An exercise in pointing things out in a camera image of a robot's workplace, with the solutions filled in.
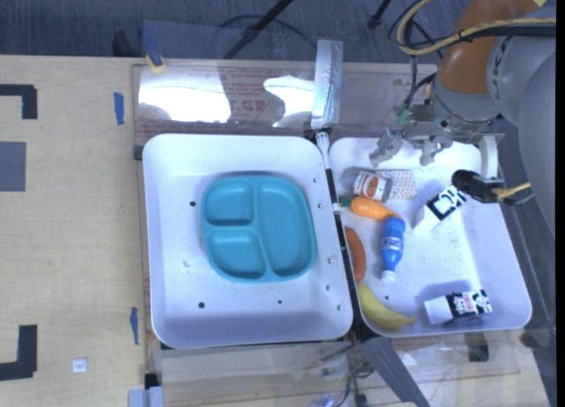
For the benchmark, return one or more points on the orange carrot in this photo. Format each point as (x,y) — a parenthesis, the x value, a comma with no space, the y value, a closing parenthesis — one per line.
(371,208)

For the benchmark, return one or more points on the white plastic tray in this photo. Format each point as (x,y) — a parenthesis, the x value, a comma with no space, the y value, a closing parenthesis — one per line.
(459,259)
(176,242)

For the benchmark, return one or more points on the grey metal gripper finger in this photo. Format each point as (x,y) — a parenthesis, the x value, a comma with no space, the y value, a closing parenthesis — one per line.
(386,145)
(430,151)

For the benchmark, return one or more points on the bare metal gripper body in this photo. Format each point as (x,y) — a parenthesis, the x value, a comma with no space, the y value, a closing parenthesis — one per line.
(459,130)

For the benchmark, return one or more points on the white and orange can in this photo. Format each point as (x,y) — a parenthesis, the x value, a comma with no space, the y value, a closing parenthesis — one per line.
(370,185)

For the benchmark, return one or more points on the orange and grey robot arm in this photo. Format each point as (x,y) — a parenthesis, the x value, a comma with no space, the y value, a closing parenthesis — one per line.
(521,70)

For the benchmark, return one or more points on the white carton with cow print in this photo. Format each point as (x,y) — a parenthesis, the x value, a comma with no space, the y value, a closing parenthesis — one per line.
(463,304)

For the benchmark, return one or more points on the blue bottle with white cap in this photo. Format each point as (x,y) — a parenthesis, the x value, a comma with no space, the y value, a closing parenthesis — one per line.
(392,242)

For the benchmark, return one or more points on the white carton with black print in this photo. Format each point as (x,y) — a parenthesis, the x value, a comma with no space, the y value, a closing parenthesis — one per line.
(446,204)

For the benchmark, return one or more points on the black cylinder on white bracket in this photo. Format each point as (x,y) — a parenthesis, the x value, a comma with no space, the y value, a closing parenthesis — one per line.
(474,184)

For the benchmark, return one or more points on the yellow banana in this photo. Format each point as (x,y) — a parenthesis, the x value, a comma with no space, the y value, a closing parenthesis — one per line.
(379,311)

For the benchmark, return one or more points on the orange-brown sausage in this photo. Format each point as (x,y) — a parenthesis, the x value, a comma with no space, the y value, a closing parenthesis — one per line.
(356,255)

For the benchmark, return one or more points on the blue divided plate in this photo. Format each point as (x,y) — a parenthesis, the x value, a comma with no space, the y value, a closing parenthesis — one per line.
(282,228)

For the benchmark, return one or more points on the white packet with red pattern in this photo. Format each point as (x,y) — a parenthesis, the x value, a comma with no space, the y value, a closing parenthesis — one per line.
(404,184)

